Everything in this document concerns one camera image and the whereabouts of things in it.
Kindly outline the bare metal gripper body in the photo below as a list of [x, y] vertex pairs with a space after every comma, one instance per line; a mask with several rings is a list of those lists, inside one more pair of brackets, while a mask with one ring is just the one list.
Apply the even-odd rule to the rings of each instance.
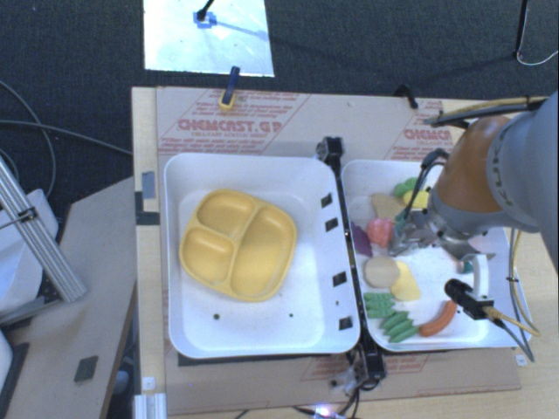
[[458, 211], [458, 219], [451, 221], [442, 217], [434, 209], [412, 209], [404, 211], [404, 218], [409, 218], [413, 226], [405, 236], [410, 248], [437, 246], [458, 261], [466, 261], [480, 254], [470, 240], [478, 235], [485, 235], [496, 225], [492, 214], [468, 213]]

